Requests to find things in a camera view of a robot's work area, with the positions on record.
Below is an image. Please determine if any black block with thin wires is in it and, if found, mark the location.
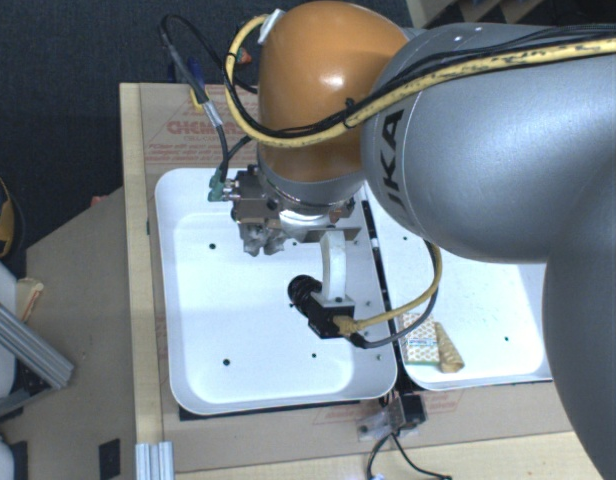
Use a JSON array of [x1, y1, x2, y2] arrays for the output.
[[386, 392, 429, 439]]

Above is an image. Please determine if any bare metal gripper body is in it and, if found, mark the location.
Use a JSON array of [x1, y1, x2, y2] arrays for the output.
[[231, 165, 362, 244]]

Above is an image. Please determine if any black cylinder on white bracket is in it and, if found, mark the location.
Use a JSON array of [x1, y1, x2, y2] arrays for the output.
[[286, 227, 363, 341]]

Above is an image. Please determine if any tan textured stick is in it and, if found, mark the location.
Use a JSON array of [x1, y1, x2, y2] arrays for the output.
[[434, 321, 466, 374]]

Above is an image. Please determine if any white plastic tray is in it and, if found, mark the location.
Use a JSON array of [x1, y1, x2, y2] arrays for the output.
[[153, 167, 400, 416], [362, 187, 555, 392]]

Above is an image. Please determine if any orange patterned packet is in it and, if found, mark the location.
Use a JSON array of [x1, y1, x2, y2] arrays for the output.
[[401, 312, 441, 368]]

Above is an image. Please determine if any brown cardboard board, red print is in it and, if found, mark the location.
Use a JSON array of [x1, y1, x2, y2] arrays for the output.
[[137, 83, 575, 474]]

